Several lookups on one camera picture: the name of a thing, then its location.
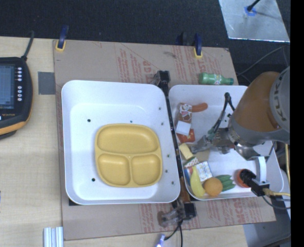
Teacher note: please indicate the green plastic bottle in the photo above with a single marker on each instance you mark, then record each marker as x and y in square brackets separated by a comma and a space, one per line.
[212, 78]

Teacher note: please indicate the black cylinder on white bracket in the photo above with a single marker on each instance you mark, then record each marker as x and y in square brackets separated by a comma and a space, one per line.
[260, 168]

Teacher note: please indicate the yellow divided plate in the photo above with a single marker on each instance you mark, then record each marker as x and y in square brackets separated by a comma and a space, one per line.
[127, 138]

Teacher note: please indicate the white plastic tray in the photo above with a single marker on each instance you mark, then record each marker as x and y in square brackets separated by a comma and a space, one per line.
[213, 96]
[116, 99]

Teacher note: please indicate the blue, red and white can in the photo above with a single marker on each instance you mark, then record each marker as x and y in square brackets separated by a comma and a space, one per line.
[187, 175]

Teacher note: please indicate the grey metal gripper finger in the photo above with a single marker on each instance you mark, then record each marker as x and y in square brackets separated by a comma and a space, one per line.
[202, 143]
[224, 150]

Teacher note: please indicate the brown cardboard board, red print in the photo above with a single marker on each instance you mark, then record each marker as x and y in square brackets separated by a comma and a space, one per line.
[95, 60]

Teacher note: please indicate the yellow banana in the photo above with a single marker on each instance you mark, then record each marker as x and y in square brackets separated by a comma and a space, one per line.
[197, 185]

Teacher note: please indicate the orange fruit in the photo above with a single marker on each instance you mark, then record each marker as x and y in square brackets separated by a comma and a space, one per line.
[213, 186]

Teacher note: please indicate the red and orange round can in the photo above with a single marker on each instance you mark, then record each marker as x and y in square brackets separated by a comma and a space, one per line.
[238, 179]

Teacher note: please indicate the white packet with print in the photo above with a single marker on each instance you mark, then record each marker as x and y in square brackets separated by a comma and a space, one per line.
[204, 170]

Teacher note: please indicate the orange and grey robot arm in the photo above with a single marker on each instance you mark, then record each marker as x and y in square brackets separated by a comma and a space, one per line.
[257, 107]

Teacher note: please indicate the orange sausage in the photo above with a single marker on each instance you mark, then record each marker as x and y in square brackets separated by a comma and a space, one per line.
[200, 107]

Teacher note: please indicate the brown packet with cartoon print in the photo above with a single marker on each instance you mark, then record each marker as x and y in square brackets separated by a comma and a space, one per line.
[185, 112]

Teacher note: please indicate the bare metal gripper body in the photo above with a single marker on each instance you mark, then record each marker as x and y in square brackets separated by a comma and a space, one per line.
[222, 138]

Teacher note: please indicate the white cube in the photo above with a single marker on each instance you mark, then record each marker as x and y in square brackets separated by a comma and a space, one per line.
[183, 128]

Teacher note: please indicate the green, white and red carton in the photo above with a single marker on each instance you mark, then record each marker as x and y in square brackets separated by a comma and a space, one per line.
[192, 161]

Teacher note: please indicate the thin black and white rod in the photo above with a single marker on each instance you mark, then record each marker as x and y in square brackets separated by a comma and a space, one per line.
[172, 127]

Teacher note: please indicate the red packet with yellow stars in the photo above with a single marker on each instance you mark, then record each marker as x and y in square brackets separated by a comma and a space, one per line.
[189, 137]

